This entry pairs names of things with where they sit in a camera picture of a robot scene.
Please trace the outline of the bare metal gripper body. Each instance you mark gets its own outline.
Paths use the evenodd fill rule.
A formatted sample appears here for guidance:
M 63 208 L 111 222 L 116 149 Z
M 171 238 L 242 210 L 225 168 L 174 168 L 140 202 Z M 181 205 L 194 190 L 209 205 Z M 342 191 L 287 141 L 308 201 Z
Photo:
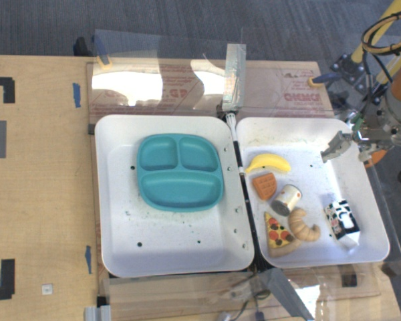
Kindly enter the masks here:
M 363 153 L 401 147 L 401 122 L 387 110 L 352 117 L 353 140 Z

